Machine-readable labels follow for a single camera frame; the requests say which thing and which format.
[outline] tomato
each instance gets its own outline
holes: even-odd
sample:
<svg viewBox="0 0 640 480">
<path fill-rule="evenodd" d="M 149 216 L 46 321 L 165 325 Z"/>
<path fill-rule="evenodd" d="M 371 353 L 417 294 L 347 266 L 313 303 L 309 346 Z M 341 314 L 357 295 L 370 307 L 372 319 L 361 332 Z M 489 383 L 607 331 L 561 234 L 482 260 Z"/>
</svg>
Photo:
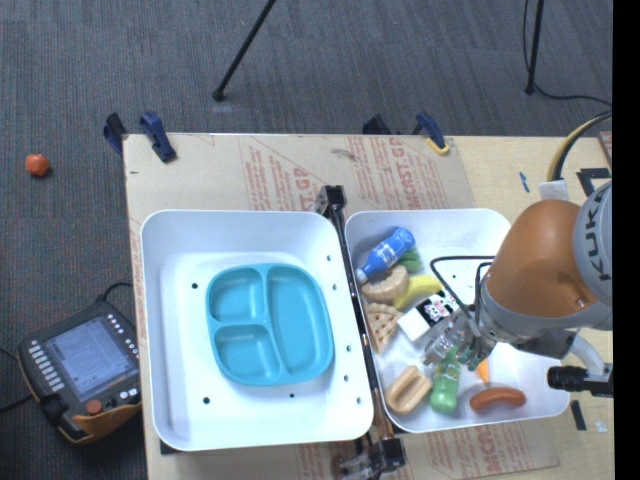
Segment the tomato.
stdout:
<svg viewBox="0 0 640 480">
<path fill-rule="evenodd" d="M 32 153 L 30 155 L 27 155 L 24 164 L 27 168 L 27 171 L 34 176 L 44 176 L 49 170 L 50 166 L 49 159 L 46 156 L 41 155 L 40 153 Z"/>
</svg>

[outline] black pole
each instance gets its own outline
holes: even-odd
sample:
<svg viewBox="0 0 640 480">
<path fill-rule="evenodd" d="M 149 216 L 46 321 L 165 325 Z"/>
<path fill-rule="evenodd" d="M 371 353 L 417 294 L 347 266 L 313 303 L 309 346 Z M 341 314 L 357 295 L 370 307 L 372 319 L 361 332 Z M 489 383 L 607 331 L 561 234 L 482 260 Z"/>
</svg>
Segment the black pole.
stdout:
<svg viewBox="0 0 640 480">
<path fill-rule="evenodd" d="M 531 46 L 531 65 L 529 66 L 529 81 L 524 92 L 533 94 L 536 90 L 533 79 L 536 76 L 536 63 L 538 61 L 538 42 L 540 41 L 540 27 L 542 26 L 542 10 L 544 9 L 544 0 L 538 0 L 538 9 L 536 11 L 536 24 L 533 29 L 533 45 Z"/>
<path fill-rule="evenodd" d="M 269 11 L 271 10 L 271 8 L 273 7 L 273 4 L 275 4 L 275 3 L 276 3 L 276 0 L 269 0 L 267 2 L 267 5 L 264 6 L 264 9 L 262 9 L 262 12 L 260 13 L 260 16 L 258 16 L 258 20 L 253 25 L 253 28 L 251 29 L 251 32 L 249 32 L 249 35 L 247 36 L 247 38 L 245 39 L 244 43 L 242 44 L 242 47 L 240 48 L 240 51 L 238 51 L 238 54 L 236 55 L 236 58 L 233 59 L 233 62 L 231 63 L 231 66 L 229 67 L 229 70 L 227 71 L 227 74 L 222 79 L 222 82 L 220 83 L 218 88 L 215 91 L 213 91 L 213 99 L 214 100 L 222 101 L 224 99 L 224 94 L 223 94 L 224 88 L 229 83 L 229 80 L 231 80 L 231 77 L 233 76 L 233 73 L 235 72 L 235 70 L 238 67 L 238 65 L 240 64 L 240 61 L 242 60 L 242 57 L 244 57 L 244 54 L 249 49 L 249 46 L 251 45 L 251 42 L 253 41 L 253 38 L 258 33 L 258 30 L 260 30 L 260 27 L 262 26 L 262 23 L 266 19 L 267 15 L 269 14 Z"/>
</svg>

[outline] blue plate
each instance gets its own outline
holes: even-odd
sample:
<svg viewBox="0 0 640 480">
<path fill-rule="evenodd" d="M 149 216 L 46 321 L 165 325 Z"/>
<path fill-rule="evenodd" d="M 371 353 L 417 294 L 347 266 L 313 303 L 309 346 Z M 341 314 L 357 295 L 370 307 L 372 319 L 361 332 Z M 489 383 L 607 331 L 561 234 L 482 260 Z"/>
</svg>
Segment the blue plate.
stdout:
<svg viewBox="0 0 640 480">
<path fill-rule="evenodd" d="M 284 263 L 234 267 L 207 288 L 207 325 L 230 379 L 275 386 L 312 379 L 331 364 L 333 334 L 318 283 Z"/>
</svg>

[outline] table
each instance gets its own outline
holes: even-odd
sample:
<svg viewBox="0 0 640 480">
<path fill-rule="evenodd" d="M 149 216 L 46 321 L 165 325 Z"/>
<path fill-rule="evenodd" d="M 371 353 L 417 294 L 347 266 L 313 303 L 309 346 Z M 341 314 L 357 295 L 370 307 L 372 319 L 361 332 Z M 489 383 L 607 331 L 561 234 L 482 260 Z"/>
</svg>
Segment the table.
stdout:
<svg viewBox="0 0 640 480">
<path fill-rule="evenodd" d="M 150 396 L 141 274 L 140 228 L 154 211 L 184 209 L 305 210 L 320 186 L 343 185 L 351 213 L 365 209 L 485 207 L 510 222 L 540 199 L 538 183 L 562 137 L 448 137 L 438 156 L 418 136 L 168 134 L 177 158 L 162 163 L 145 135 L 123 141 L 143 400 Z M 596 138 L 582 138 L 563 174 L 570 200 L 585 194 L 575 172 L 609 168 Z M 612 333 L 583 330 L 606 362 Z M 568 356 L 566 364 L 580 364 Z M 409 465 L 389 478 L 613 478 L 613 399 L 575 393 L 587 431 L 569 409 L 560 416 L 478 427 L 465 432 L 407 434 Z M 161 453 L 150 404 L 143 403 L 149 478 L 332 478 L 329 461 L 348 443 Z M 518 450 L 507 449 L 521 440 Z M 474 440 L 475 448 L 466 449 Z M 425 446 L 433 453 L 425 453 Z M 476 456 L 469 456 L 469 451 Z"/>
</svg>

